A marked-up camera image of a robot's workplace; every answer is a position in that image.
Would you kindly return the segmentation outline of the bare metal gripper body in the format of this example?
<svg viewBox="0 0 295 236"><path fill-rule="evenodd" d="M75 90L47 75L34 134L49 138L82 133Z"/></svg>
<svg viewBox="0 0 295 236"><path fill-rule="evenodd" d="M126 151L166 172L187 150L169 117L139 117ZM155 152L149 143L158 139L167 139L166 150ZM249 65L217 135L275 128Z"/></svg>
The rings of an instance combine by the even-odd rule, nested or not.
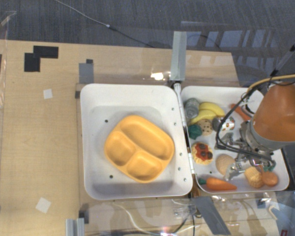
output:
<svg viewBox="0 0 295 236"><path fill-rule="evenodd" d="M272 159L273 150L261 145L251 131L249 121L244 121L239 129L239 138L233 139L233 132L227 132L220 139L220 149L238 154L236 161L249 161L252 166L263 165L274 168L276 162Z"/></svg>

